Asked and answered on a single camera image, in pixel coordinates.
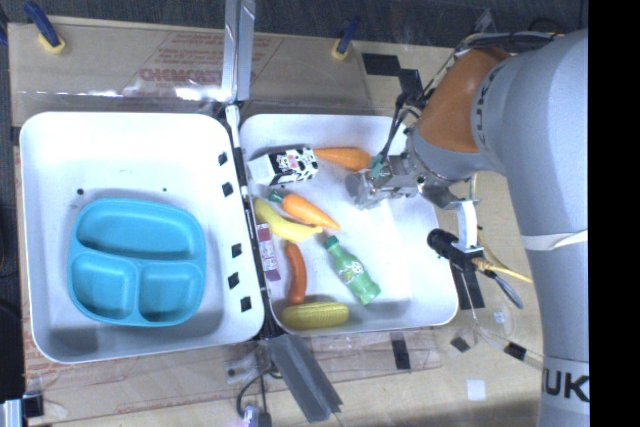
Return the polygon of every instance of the blue plate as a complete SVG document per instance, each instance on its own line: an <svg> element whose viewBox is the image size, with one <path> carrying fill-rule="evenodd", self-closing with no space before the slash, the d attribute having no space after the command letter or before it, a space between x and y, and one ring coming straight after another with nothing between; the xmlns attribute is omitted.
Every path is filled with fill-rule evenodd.
<svg viewBox="0 0 640 427"><path fill-rule="evenodd" d="M206 243L197 219L164 203L104 198L78 215L68 283L86 316L128 326L173 326L202 301Z"/></svg>

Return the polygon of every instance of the orange carrot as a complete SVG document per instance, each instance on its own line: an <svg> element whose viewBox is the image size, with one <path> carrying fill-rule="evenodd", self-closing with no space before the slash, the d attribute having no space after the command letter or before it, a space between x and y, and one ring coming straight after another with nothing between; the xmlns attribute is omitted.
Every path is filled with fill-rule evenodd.
<svg viewBox="0 0 640 427"><path fill-rule="evenodd" d="M307 293L307 267L297 244L287 242L284 246L284 254L289 260L291 270L287 299L293 304L300 304L304 301L304 296Z"/></svg>
<svg viewBox="0 0 640 427"><path fill-rule="evenodd" d="M282 208L287 214L305 223L324 226L332 230L340 229L340 225L328 214L295 192L290 192L283 197L277 189L273 189L269 195L269 201L282 204Z"/></svg>
<svg viewBox="0 0 640 427"><path fill-rule="evenodd" d="M369 167L371 155L353 146L337 146L333 148L313 148L316 157L339 164L351 171L360 171Z"/></svg>

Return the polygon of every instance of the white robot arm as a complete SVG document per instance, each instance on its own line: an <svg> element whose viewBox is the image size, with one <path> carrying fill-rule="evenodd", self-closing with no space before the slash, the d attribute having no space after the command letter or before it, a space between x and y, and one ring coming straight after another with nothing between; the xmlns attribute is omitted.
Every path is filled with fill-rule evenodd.
<svg viewBox="0 0 640 427"><path fill-rule="evenodd" d="M587 30L516 55L470 49L410 127L403 154L379 156L346 184L359 208L414 194L451 208L451 185L480 170L506 177L540 305L539 427L590 423L587 93Z"/></svg>

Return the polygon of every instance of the bottle label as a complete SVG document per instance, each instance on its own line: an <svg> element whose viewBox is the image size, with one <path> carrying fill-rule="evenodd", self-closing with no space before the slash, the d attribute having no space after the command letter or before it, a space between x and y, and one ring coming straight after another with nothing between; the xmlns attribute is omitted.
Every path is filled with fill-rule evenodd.
<svg viewBox="0 0 640 427"><path fill-rule="evenodd" d="M351 262L349 265L338 271L338 276L340 276L340 279L348 285L363 273L364 267L360 262Z"/></svg>

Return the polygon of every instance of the toy banana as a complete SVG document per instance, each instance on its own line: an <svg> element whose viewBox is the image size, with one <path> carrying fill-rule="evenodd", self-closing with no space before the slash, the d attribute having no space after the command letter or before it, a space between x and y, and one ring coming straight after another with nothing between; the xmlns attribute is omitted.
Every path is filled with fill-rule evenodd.
<svg viewBox="0 0 640 427"><path fill-rule="evenodd" d="M285 219L260 198L253 202L253 208L258 222L268 223L273 234L285 240L299 242L314 233L322 233L321 226L307 226Z"/></svg>

